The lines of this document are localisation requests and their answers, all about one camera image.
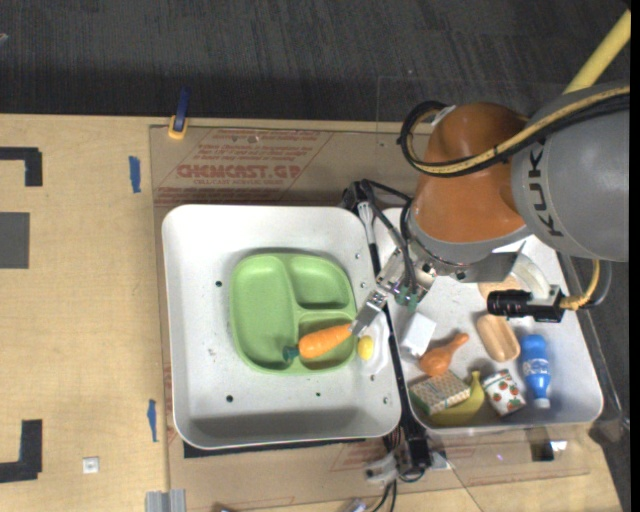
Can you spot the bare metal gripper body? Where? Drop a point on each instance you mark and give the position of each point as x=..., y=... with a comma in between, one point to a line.
x=392, y=272

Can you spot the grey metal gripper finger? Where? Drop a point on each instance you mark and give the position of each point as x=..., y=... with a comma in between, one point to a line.
x=369, y=312

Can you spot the orange carrot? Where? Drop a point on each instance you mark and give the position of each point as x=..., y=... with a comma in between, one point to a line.
x=322, y=342

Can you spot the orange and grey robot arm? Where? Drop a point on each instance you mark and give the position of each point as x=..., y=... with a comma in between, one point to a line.
x=575, y=190

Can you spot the white and yellow fried egg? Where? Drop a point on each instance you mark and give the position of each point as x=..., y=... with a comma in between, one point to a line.
x=366, y=347

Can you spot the white carton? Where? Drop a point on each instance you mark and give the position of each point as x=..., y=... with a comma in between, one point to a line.
x=419, y=334

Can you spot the orange chicken drumstick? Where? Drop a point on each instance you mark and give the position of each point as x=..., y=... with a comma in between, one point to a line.
x=436, y=359

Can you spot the green divided plate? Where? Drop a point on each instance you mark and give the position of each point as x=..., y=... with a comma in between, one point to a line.
x=260, y=305

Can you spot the tan hot dog bun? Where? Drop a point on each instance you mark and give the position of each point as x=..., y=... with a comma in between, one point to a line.
x=498, y=337

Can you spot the yellow banana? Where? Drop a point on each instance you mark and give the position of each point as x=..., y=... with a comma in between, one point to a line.
x=467, y=407

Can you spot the white can with strawberries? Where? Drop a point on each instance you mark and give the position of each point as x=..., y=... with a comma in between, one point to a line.
x=505, y=392

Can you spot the blue bottle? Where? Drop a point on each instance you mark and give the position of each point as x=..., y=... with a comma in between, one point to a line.
x=536, y=367

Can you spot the white plastic tray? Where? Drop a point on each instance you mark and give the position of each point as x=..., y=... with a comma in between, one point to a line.
x=565, y=380
x=200, y=350

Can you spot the brown cardboard board, red print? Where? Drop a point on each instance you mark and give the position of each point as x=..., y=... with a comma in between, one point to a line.
x=240, y=170

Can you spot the black cylinder on white bracket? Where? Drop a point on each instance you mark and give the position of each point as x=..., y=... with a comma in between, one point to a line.
x=510, y=303

